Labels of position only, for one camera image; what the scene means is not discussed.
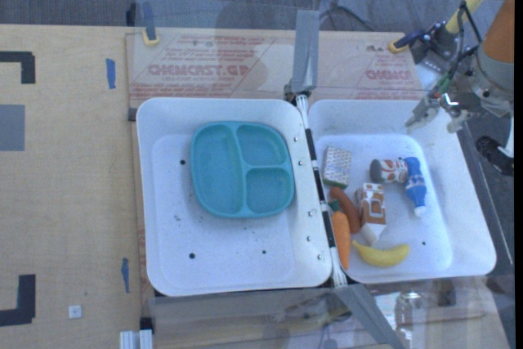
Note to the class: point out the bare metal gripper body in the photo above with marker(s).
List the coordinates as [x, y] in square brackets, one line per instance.
[470, 101]

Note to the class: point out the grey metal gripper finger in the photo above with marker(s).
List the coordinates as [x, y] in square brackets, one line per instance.
[425, 110]
[458, 120]

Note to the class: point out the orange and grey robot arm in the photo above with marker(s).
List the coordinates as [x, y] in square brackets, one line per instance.
[499, 37]

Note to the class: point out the red and white can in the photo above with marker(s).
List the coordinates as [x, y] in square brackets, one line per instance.
[391, 171]

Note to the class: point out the blue and white bottle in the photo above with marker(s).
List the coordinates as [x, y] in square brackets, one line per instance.
[415, 184]

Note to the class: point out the white plastic tray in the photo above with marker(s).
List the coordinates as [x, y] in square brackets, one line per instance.
[441, 216]
[229, 253]

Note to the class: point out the white patterned box green side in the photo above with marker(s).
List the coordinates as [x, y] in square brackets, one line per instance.
[337, 164]

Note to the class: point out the orange and white carton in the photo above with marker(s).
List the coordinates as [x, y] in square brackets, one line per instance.
[372, 208]

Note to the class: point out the brown sausage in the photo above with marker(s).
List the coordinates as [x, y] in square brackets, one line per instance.
[348, 208]

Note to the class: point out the orange carrot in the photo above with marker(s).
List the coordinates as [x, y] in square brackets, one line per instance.
[341, 235]

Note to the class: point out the yellow banana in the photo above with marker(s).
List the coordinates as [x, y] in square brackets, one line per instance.
[382, 256]

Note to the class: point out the brown cardboard board red print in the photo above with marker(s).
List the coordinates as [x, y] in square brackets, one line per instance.
[245, 65]

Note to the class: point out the blue divided plate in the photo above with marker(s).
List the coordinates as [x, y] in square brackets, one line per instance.
[220, 171]

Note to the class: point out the small white square block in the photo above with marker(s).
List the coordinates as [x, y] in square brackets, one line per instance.
[75, 311]

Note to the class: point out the black cylinder on white bracket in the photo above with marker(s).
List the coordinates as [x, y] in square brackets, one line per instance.
[495, 153]

